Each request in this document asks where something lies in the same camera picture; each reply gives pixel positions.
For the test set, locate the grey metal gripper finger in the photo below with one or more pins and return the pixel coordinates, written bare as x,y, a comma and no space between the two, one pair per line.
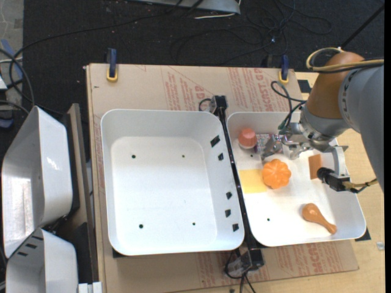
294,152
270,147

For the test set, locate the brown cardboard board red print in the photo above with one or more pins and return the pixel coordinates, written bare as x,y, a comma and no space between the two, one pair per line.
171,87

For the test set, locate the black cylinder on white bracket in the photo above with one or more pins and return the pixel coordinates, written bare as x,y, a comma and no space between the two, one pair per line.
333,179

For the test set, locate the yellow cheese slice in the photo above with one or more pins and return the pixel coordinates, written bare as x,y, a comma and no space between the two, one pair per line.
250,182

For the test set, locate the brown flat rectangle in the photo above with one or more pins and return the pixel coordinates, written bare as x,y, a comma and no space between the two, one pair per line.
314,165

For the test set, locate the pink cup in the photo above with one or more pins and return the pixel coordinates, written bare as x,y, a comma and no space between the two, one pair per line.
247,137

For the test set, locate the orange toy chicken drumstick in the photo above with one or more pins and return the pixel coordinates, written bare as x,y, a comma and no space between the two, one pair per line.
313,213

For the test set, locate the white packet with purple print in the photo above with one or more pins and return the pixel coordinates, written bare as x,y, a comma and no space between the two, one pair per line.
262,140

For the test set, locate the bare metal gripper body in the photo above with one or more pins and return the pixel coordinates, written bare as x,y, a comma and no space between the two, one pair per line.
297,134

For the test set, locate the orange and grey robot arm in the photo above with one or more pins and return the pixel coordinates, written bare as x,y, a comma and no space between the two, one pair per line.
360,96

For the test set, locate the thin black rod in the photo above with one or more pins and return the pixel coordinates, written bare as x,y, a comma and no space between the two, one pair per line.
235,169

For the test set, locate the orange toy pumpkin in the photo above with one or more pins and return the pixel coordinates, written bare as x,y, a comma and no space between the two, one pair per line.
276,173

